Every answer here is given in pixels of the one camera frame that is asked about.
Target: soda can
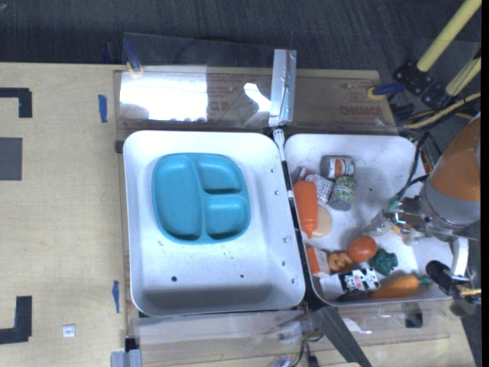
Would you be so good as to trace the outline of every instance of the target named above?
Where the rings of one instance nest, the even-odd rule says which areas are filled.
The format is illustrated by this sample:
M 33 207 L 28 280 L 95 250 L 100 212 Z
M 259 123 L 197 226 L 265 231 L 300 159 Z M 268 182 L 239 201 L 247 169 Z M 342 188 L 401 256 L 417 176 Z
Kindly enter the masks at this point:
M 353 195 L 357 188 L 357 182 L 348 175 L 336 178 L 335 186 L 329 197 L 328 205 L 340 211 L 348 211 L 353 202 Z
M 341 175 L 351 177 L 355 172 L 355 164 L 349 156 L 323 156 L 319 170 L 324 178 L 335 179 Z

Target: black tape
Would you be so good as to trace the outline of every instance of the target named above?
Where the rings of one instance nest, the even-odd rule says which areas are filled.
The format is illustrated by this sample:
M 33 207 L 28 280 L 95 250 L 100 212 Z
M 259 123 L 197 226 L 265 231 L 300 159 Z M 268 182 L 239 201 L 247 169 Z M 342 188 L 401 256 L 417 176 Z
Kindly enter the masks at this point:
M 0 138 L 0 180 L 22 180 L 22 138 Z
M 17 297 L 14 327 L 0 330 L 0 344 L 25 343 L 32 336 L 32 297 Z
M 18 98 L 18 117 L 32 118 L 32 92 L 27 88 L 0 88 L 0 98 Z

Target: yellow rod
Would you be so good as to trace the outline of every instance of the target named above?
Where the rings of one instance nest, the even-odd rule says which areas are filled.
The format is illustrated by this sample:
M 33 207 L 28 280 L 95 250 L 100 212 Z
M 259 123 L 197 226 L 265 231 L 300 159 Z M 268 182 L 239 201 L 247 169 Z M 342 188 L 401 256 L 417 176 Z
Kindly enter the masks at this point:
M 438 34 L 438 37 L 436 37 L 428 50 L 419 59 L 416 65 L 418 70 L 421 72 L 429 71 L 481 5 L 482 0 L 465 0 L 462 3 L 457 12 L 452 16 L 452 19 L 445 25 L 440 34 Z
M 475 76 L 481 72 L 482 57 L 470 60 L 465 67 L 455 76 L 445 88 L 445 92 L 450 96 L 457 96 L 467 86 Z

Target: toy can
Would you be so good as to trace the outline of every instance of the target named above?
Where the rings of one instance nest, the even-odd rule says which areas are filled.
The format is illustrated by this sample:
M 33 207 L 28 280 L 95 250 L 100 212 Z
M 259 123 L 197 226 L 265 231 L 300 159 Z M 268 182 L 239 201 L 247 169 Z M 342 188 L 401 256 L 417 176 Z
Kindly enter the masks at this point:
M 306 180 L 310 180 L 316 184 L 318 191 L 318 204 L 320 206 L 326 206 L 335 183 L 321 177 L 318 174 L 309 174 L 306 176 Z
M 352 176 L 355 172 L 355 164 L 349 156 L 323 156 L 319 169 L 324 178 L 334 179 L 341 175 Z
M 328 205 L 340 211 L 348 211 L 353 202 L 353 195 L 357 188 L 357 182 L 348 175 L 336 178 L 335 186 L 329 197 Z

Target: green toy vegetable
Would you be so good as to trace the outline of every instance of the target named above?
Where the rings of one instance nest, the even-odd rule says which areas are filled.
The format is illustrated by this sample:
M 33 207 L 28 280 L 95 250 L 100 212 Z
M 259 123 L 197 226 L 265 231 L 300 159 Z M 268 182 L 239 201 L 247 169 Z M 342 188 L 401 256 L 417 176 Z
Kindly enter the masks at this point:
M 394 253 L 387 253 L 384 249 L 379 248 L 377 254 L 372 258 L 372 264 L 377 272 L 388 276 L 399 262 Z

